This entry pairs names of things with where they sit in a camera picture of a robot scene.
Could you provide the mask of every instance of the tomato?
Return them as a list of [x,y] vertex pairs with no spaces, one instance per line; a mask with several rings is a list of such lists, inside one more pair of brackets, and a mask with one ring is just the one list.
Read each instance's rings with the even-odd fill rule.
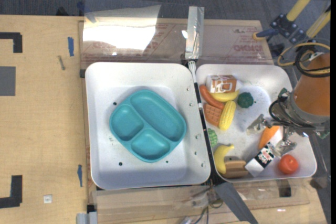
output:
[[278,168],[284,174],[290,175],[299,168],[299,163],[292,155],[286,154],[281,157]]

